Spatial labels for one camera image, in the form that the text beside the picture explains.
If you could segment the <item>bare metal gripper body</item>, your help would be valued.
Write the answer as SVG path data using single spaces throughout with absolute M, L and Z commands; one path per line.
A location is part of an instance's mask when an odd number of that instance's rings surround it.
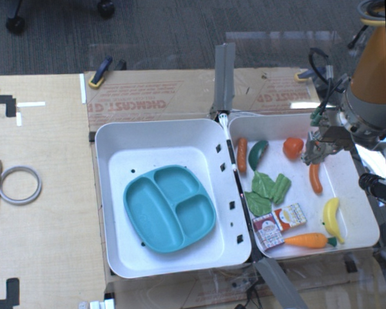
M 320 141 L 331 143 L 338 148 L 351 150 L 360 145 L 368 150 L 378 150 L 386 137 L 386 127 L 376 126 L 351 109 L 328 108 L 319 122 Z

